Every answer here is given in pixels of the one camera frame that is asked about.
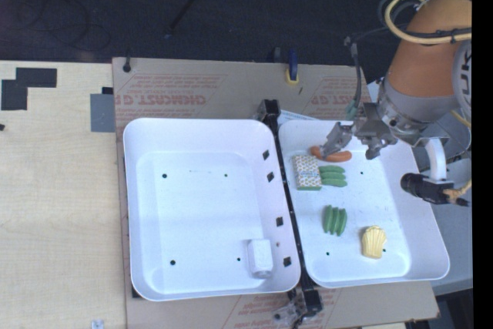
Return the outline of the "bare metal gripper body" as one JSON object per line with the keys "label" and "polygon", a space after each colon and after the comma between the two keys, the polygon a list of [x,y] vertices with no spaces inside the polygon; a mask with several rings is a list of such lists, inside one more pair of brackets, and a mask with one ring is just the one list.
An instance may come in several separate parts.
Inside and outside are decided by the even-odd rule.
{"label": "bare metal gripper body", "polygon": [[428,125],[428,109],[416,102],[365,102],[354,120],[354,135],[369,147],[401,141],[416,146]]}

